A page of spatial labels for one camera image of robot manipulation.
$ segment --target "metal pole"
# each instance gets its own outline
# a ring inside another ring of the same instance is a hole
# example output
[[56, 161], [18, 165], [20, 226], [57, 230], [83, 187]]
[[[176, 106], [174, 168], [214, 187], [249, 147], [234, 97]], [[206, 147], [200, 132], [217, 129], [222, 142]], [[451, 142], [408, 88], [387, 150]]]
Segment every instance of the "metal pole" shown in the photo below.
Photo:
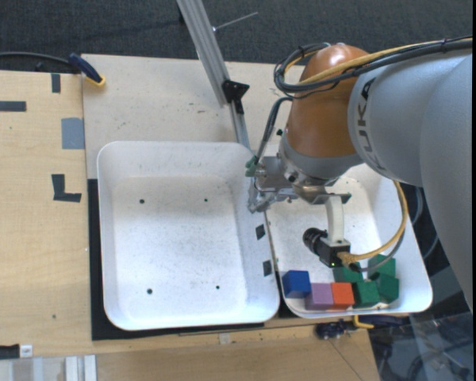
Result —
[[[176, 0], [176, 2], [189, 29], [199, 59], [208, 75], [213, 92], [217, 96], [217, 101], [221, 106], [226, 106], [229, 103], [224, 95], [222, 84], [230, 79], [229, 73], [202, 0]], [[236, 140], [245, 147], [250, 148], [244, 115], [236, 112], [234, 102], [231, 102], [230, 106]]]

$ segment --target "white tray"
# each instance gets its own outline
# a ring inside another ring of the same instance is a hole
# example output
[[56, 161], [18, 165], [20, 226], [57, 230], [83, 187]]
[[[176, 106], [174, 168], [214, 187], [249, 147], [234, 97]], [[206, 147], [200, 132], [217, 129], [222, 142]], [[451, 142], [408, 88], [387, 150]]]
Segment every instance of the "white tray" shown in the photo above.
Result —
[[125, 330], [260, 323], [279, 294], [237, 143], [115, 141], [98, 153], [106, 315]]
[[[351, 168], [329, 191], [351, 194], [344, 205], [344, 238], [351, 242], [351, 252], [354, 254], [375, 250], [397, 231], [401, 222], [397, 190], [390, 179], [382, 177], [367, 165]], [[332, 269], [321, 263], [302, 240], [303, 233], [310, 227], [328, 228], [325, 206], [309, 205], [301, 199], [292, 203], [274, 203], [267, 211], [267, 219], [281, 277], [289, 270], [301, 270], [309, 272], [312, 283], [335, 282]], [[367, 309], [317, 311], [306, 310], [302, 298], [284, 299], [288, 307], [302, 318], [402, 314], [426, 310], [432, 303], [432, 286], [409, 220], [404, 239], [394, 258], [400, 290], [399, 298], [388, 306], [379, 304]], [[367, 260], [360, 261], [360, 264], [366, 267]]]

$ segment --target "blue block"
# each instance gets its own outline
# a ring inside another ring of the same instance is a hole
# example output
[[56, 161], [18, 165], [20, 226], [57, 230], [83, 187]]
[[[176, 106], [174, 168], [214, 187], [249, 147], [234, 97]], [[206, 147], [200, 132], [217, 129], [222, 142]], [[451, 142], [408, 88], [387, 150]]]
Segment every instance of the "blue block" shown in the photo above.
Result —
[[290, 270], [282, 277], [286, 298], [304, 298], [312, 291], [308, 271]]

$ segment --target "block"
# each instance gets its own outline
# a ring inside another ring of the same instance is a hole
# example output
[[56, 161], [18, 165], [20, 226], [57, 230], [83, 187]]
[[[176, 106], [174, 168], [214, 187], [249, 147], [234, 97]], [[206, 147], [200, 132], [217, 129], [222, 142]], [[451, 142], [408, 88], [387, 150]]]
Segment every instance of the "block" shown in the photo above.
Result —
[[333, 308], [331, 283], [311, 283], [312, 291], [305, 297], [307, 310], [328, 310]]
[[309, 272], [289, 270], [282, 277], [282, 286], [286, 298], [304, 298], [312, 289]]
[[335, 310], [346, 310], [354, 305], [355, 296], [351, 283], [332, 283], [333, 308]]
[[363, 281], [363, 273], [352, 271], [347, 267], [333, 268], [333, 278], [336, 283], [357, 283]]
[[381, 302], [391, 303], [395, 299], [398, 299], [400, 283], [397, 278], [376, 272], [372, 275], [371, 279], [377, 285]]
[[[381, 263], [385, 258], [386, 257], [383, 254], [377, 254], [376, 256], [373, 256], [372, 258], [370, 258], [368, 260], [367, 265], [369, 267], [372, 267], [377, 263]], [[389, 276], [394, 277], [394, 276], [396, 276], [395, 275], [395, 270], [396, 270], [396, 263], [395, 263], [395, 259], [392, 258], [392, 259], [388, 260], [387, 262], [385, 262], [380, 267], [368, 270], [367, 271], [367, 278], [370, 279], [372, 277], [372, 275], [375, 274], [376, 272], [380, 272], [382, 274], [387, 274]]]
[[374, 281], [353, 283], [352, 292], [355, 296], [353, 308], [369, 308], [381, 302], [378, 286]]

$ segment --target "purple block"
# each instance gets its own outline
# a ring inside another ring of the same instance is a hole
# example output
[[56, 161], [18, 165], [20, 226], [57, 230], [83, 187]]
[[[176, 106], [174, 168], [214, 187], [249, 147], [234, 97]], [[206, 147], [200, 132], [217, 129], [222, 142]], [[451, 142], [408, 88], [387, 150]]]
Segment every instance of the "purple block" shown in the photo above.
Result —
[[312, 283], [312, 292], [305, 297], [307, 310], [327, 310], [333, 307], [331, 283]]

